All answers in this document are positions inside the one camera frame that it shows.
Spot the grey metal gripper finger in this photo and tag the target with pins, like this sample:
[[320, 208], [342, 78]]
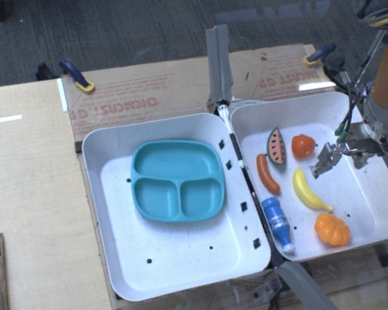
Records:
[[323, 167], [328, 152]]

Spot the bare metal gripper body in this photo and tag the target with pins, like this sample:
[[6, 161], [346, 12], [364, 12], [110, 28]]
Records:
[[361, 144]]

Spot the red bell pepper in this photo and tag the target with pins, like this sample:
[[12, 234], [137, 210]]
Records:
[[302, 146]]

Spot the yellow banana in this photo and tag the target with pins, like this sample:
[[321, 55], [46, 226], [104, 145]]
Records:
[[307, 192]]

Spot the watermelon slice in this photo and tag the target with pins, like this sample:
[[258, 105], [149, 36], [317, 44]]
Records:
[[277, 149]]

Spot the white plastic tray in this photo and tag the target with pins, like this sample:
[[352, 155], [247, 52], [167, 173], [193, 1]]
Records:
[[195, 253], [360, 203]]

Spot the orange sausage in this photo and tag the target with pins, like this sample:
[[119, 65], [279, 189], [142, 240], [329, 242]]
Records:
[[266, 175]]

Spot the orange pumpkin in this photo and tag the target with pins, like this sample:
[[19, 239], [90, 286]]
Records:
[[332, 229]]

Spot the blue bottle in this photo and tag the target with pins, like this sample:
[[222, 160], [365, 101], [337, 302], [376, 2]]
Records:
[[276, 217]]

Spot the blue divided plate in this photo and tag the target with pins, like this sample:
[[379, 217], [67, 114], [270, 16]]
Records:
[[156, 193]]

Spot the brown cardboard board red print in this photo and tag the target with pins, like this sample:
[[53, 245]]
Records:
[[154, 94]]

